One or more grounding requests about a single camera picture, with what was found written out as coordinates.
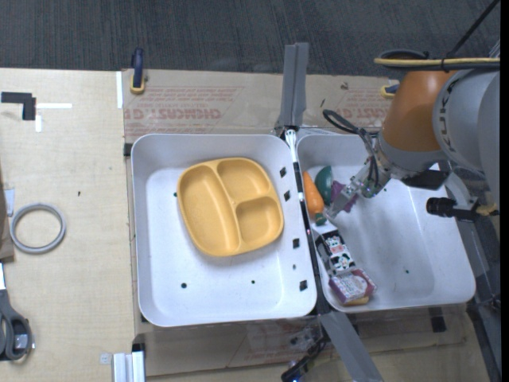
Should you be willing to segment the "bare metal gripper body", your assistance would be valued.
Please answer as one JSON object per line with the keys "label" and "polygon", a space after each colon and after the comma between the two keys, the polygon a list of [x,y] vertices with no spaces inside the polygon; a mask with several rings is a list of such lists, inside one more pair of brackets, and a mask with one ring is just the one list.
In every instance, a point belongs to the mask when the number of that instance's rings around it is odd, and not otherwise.
{"label": "bare metal gripper body", "polygon": [[344,187],[343,195],[349,202],[353,202],[358,196],[373,198],[385,188],[390,179],[390,170],[375,156],[369,156],[361,170],[352,176]]}

